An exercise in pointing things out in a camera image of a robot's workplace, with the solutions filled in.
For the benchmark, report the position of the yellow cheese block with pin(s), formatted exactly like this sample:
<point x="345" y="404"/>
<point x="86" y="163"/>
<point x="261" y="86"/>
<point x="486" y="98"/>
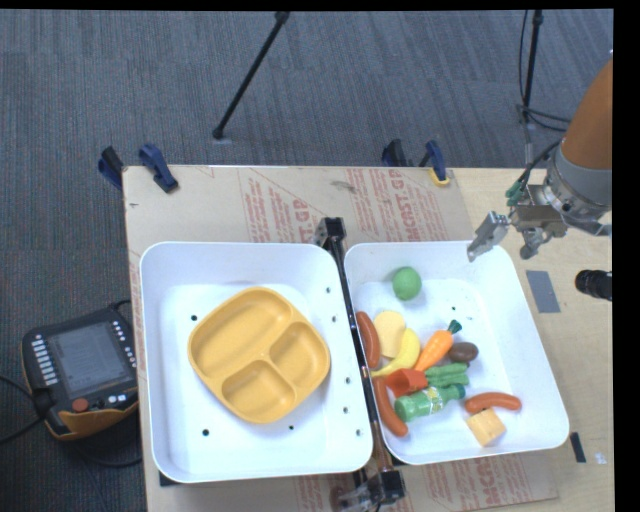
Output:
<point x="486" y="426"/>

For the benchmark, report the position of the orange sausage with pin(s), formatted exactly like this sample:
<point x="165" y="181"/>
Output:
<point x="492" y="401"/>
<point x="389" y="407"/>
<point x="369" y="340"/>

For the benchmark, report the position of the pale yellow crisp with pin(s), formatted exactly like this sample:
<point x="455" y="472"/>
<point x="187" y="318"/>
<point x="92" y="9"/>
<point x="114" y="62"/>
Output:
<point x="389" y="332"/>

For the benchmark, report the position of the green asparagus bundle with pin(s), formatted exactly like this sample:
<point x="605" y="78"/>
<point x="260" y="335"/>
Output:
<point x="447" y="375"/>

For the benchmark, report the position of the green ball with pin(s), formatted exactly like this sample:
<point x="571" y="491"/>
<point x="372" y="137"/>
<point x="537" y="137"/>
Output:
<point x="407" y="283"/>

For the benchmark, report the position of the brown cardboard board red print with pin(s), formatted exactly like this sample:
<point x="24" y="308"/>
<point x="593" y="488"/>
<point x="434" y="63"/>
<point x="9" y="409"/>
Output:
<point x="280" y="205"/>

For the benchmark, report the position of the yellow banana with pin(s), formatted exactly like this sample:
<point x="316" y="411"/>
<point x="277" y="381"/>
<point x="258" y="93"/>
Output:
<point x="407" y="352"/>

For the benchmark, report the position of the white plastic tray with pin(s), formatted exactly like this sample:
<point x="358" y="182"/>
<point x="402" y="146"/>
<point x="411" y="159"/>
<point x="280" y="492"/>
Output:
<point x="175" y="350"/>
<point x="515" y="350"/>

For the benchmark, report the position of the green bottle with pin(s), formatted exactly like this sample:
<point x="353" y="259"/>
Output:
<point x="425" y="402"/>

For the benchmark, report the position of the brown potato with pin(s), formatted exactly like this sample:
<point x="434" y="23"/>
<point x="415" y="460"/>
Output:
<point x="463" y="352"/>

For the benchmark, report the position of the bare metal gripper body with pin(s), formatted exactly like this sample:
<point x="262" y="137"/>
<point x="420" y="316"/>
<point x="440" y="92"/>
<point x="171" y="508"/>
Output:
<point x="542" y="212"/>

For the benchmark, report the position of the black tripod leg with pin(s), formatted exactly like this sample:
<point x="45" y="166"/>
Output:
<point x="532" y="65"/>
<point x="250" y="75"/>

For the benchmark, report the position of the orange red pepper piece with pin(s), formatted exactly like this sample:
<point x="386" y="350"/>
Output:
<point x="405" y="382"/>

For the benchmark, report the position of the thin black rod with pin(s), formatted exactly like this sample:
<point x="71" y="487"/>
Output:
<point x="356" y="330"/>

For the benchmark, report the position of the orange carrot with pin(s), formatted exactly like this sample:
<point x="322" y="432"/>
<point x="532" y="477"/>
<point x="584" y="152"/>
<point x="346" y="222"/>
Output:
<point x="435" y="347"/>

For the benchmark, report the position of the yellow divided plate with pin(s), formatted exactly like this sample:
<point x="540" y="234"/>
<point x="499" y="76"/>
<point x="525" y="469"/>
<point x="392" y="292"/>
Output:
<point x="240" y="325"/>

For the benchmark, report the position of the black cylinder on white bracket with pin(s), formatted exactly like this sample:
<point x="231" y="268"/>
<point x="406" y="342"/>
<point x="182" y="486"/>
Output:
<point x="595" y="284"/>

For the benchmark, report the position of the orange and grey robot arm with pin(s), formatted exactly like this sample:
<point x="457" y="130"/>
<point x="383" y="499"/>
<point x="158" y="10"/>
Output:
<point x="590" y="130"/>

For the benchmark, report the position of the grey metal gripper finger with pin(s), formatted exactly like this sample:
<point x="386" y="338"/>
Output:
<point x="533" y="242"/>
<point x="487" y="232"/>

